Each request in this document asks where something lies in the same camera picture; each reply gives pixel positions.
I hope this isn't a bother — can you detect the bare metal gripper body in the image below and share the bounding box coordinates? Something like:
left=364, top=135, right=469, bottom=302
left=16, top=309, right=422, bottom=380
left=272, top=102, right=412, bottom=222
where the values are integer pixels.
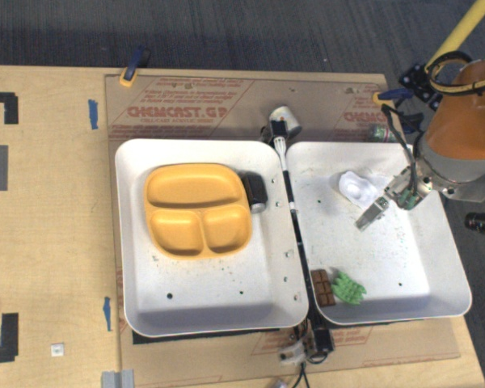
left=383, top=166, right=485, bottom=212

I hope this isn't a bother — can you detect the white crumpled plastic cup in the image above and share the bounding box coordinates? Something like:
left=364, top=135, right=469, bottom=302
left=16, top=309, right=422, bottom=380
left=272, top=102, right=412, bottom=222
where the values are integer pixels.
left=338, top=170, right=380, bottom=209

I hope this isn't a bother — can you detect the white plastic tray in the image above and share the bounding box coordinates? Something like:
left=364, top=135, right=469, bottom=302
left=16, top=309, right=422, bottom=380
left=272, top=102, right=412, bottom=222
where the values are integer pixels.
left=285, top=140, right=474, bottom=327
left=113, top=137, right=310, bottom=339

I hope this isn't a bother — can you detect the green can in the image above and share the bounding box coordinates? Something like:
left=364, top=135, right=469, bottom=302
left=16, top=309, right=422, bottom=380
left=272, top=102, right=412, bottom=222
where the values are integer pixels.
left=366, top=123, right=398, bottom=144

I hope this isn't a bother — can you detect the green toy lettuce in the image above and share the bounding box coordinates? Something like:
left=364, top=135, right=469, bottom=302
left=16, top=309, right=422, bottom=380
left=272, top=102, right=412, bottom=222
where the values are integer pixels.
left=330, top=270, right=368, bottom=307

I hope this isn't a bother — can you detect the thin black and white rod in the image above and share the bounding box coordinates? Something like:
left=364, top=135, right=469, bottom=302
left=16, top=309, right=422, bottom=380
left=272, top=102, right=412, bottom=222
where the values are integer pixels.
left=272, top=135, right=321, bottom=327

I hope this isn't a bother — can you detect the brown chocolate bar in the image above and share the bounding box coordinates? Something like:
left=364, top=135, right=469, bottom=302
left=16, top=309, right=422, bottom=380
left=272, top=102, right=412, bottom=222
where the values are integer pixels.
left=310, top=268, right=337, bottom=308

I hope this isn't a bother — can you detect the brown cardboard board, red print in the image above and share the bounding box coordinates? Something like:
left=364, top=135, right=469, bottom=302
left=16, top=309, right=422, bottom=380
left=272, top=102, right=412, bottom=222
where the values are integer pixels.
left=103, top=68, right=462, bottom=384

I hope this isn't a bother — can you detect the yellow divided plate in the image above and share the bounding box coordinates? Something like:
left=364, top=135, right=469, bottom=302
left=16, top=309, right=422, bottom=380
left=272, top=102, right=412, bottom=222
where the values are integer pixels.
left=142, top=162, right=255, bottom=259

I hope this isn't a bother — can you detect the black block with thin wires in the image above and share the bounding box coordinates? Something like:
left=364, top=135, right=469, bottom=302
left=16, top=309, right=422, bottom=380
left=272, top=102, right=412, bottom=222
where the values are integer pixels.
left=310, top=327, right=335, bottom=356
left=259, top=119, right=288, bottom=143

